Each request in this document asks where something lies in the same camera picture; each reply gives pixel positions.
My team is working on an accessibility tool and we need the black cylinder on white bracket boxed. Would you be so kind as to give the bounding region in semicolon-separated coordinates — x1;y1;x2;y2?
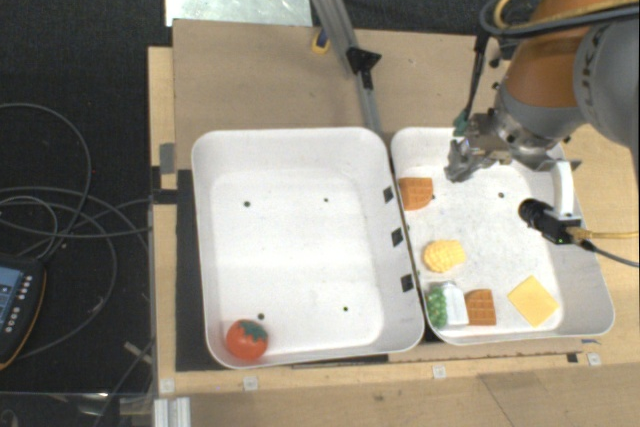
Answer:
517;159;584;246

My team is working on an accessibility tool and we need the white plastic tray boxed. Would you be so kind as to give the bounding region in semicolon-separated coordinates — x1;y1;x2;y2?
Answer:
389;126;616;347
190;126;427;370

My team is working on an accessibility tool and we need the brown waffle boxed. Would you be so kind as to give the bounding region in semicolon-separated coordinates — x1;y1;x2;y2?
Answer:
463;288;498;327
398;176;435;212

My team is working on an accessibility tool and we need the brown cardboard board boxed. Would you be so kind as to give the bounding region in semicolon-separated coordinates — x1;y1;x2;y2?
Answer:
172;18;627;372

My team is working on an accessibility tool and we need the yellow corn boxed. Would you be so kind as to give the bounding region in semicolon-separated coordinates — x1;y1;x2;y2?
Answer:
422;239;468;274

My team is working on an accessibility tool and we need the yellow cheese slice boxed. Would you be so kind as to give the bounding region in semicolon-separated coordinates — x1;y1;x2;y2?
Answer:
506;274;561;329

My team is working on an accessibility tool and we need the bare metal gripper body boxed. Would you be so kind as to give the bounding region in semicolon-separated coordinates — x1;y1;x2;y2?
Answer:
464;111;557;169

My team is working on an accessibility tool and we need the red tomato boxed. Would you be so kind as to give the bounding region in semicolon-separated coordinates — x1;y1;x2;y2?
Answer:
225;318;270;362

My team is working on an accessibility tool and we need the green peas white packet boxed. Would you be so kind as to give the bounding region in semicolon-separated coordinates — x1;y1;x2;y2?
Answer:
424;280;470;330

